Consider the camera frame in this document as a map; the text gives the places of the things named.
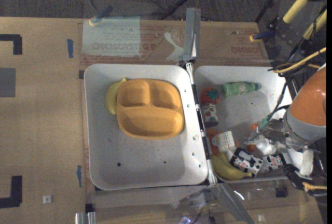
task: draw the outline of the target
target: green soda bottle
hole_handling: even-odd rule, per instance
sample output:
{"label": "green soda bottle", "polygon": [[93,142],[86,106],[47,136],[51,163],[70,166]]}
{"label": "green soda bottle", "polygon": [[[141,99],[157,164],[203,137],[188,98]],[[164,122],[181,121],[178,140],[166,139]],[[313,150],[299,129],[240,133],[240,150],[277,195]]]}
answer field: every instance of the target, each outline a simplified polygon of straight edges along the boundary
{"label": "green soda bottle", "polygon": [[225,97],[243,95],[259,89],[258,83],[230,82],[222,85],[222,94]]}

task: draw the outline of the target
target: orange tray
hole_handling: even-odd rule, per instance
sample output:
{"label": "orange tray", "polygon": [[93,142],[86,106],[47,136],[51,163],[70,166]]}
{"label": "orange tray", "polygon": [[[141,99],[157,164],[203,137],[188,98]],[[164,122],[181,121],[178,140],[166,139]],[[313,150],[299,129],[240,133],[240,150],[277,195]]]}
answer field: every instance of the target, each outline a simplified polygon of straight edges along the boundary
{"label": "orange tray", "polygon": [[117,118],[124,133],[141,139],[173,138],[184,126],[177,88],[154,79],[131,79],[121,84]]}

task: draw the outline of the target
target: gray square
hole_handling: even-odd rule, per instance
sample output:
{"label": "gray square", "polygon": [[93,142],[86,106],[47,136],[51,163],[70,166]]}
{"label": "gray square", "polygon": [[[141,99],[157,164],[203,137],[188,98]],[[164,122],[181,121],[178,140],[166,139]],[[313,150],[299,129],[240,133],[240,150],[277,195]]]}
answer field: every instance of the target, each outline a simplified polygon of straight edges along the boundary
{"label": "gray square", "polygon": [[15,97],[16,68],[0,68],[0,97]]}

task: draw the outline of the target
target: banana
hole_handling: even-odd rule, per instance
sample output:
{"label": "banana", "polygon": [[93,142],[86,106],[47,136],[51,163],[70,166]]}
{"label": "banana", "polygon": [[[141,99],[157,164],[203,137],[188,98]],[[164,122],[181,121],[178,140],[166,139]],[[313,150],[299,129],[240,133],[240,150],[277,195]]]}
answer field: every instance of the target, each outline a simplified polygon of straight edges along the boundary
{"label": "banana", "polygon": [[212,155],[212,165],[216,174],[227,180],[241,180],[244,177],[251,177],[251,173],[245,173],[235,167],[233,167],[227,160],[224,153],[218,155]]}
{"label": "banana", "polygon": [[127,80],[123,78],[121,81],[113,83],[107,90],[105,103],[107,109],[113,115],[116,115],[116,96],[118,94],[118,90],[121,84],[126,81]]}

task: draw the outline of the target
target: small white square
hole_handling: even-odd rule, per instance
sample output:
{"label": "small white square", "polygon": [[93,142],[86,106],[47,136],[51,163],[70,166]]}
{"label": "small white square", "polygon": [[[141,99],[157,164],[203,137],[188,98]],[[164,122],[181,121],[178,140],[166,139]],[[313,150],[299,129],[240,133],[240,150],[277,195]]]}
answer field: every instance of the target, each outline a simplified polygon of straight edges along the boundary
{"label": "small white square", "polygon": [[43,203],[44,204],[51,204],[52,203],[52,196],[51,195],[43,196]]}

